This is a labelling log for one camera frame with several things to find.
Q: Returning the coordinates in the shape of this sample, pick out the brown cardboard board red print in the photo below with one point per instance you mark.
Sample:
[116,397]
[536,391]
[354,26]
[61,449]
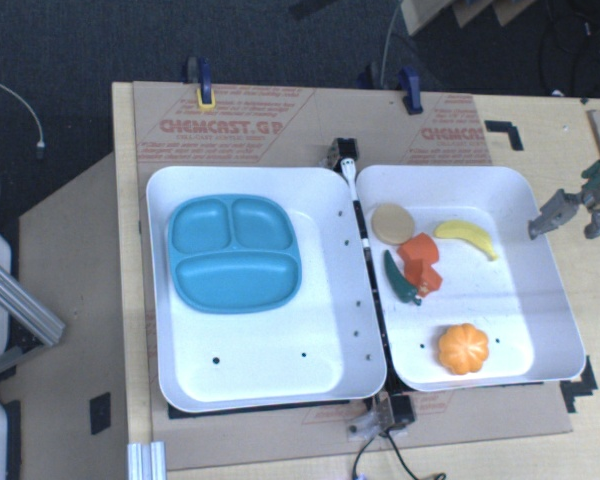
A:
[360,118]

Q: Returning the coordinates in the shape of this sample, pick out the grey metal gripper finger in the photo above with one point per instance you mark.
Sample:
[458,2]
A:
[598,224]
[555,213]

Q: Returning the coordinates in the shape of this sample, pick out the orange pumpkin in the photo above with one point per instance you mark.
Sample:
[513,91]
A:
[463,348]

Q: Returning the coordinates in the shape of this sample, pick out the tan round biscuit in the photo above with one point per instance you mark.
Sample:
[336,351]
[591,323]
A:
[392,223]

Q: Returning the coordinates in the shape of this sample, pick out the yellow banana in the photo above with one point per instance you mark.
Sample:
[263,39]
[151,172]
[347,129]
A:
[467,232]

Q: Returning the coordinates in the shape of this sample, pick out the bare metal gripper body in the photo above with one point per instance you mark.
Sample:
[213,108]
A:
[599,195]

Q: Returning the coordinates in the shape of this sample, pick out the white plastic tray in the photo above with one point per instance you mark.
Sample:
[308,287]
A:
[260,358]
[510,288]

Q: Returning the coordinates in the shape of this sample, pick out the blue divided plate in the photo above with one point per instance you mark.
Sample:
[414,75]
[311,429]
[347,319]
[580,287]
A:
[235,273]

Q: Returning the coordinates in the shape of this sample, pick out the thin black and white rod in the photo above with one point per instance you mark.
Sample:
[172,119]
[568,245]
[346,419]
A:
[350,178]

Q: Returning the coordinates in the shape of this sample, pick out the orange carrot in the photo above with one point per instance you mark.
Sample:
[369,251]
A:
[420,253]

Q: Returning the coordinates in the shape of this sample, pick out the green chili pepper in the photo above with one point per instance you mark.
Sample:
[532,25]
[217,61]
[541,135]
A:
[395,278]

